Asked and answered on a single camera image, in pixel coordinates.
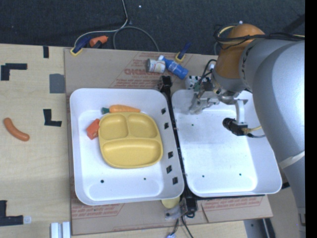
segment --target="white can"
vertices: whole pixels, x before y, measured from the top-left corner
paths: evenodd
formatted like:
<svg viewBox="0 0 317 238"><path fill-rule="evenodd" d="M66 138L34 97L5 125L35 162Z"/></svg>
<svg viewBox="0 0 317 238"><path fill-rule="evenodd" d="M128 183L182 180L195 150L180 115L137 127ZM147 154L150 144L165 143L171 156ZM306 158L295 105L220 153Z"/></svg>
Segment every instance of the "white can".
<svg viewBox="0 0 317 238"><path fill-rule="evenodd" d="M146 71L147 72L164 73L165 61L161 61L161 60L156 61L153 59L148 59Z"/></svg>

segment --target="dark background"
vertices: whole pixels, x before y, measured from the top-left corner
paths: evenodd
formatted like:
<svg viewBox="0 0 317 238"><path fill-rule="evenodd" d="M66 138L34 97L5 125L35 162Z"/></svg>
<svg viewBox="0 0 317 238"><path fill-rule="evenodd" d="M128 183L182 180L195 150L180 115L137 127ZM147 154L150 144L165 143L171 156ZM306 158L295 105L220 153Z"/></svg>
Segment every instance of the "dark background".
<svg viewBox="0 0 317 238"><path fill-rule="evenodd" d="M243 21L265 33L305 34L305 0L125 0L129 26L148 32L162 52L214 55L219 25ZM0 0L0 43L72 47L89 31L114 30L125 21L121 0ZM113 33L104 48L113 49ZM116 48L156 51L141 31L116 35Z"/></svg>

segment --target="hot dog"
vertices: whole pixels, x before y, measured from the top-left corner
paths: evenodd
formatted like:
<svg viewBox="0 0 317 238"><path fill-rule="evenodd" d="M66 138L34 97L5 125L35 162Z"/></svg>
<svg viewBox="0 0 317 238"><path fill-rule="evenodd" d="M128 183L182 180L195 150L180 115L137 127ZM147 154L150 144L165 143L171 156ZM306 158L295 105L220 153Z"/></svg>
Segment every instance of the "hot dog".
<svg viewBox="0 0 317 238"><path fill-rule="evenodd" d="M30 139L30 136L20 130L18 130L12 123L12 120L10 118L5 118L3 120L5 128L11 133L12 136L16 137L17 139L20 139L22 141L28 141Z"/></svg>

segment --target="yellow bowl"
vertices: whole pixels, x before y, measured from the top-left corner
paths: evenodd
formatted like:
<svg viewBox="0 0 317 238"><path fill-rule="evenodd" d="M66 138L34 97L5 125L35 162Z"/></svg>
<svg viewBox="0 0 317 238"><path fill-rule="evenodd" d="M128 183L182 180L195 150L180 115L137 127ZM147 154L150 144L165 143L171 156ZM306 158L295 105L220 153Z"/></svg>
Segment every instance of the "yellow bowl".
<svg viewBox="0 0 317 238"><path fill-rule="evenodd" d="M159 129L144 113L109 113L102 117L99 126L102 156L114 168L147 167L163 156Z"/></svg>

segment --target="cardboard sheet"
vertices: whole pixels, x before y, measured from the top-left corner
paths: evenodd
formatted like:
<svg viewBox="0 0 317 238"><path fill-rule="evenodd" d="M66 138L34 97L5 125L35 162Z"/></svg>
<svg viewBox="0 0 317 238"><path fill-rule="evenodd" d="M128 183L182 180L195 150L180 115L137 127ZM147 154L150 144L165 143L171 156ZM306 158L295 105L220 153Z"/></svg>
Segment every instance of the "cardboard sheet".
<svg viewBox="0 0 317 238"><path fill-rule="evenodd" d="M64 50L73 235L174 226L174 220L165 220L165 207L160 201L88 206L77 199L74 191L70 94L79 88L157 89L162 74L148 73L145 66L147 59L156 60L159 55L175 57L172 53L95 49L84 49L73 57L69 49ZM216 57L187 54L182 66L189 70L188 75L201 75L210 59ZM169 72L164 75L172 78L172 93L185 88L184 80ZM267 196L200 200L198 208L193 219L186 219L188 225L272 217Z"/></svg>

